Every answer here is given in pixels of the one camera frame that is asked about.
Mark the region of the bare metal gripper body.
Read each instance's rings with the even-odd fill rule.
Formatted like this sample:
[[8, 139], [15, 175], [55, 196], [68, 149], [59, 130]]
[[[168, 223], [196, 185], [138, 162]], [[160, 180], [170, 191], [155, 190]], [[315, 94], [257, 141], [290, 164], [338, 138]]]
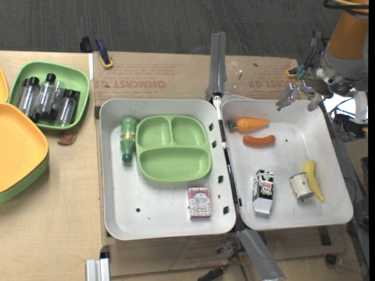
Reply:
[[299, 79], [300, 90], [309, 98], [331, 98], [333, 94], [345, 97], [356, 84], [356, 80], [342, 76], [329, 66], [300, 66]]

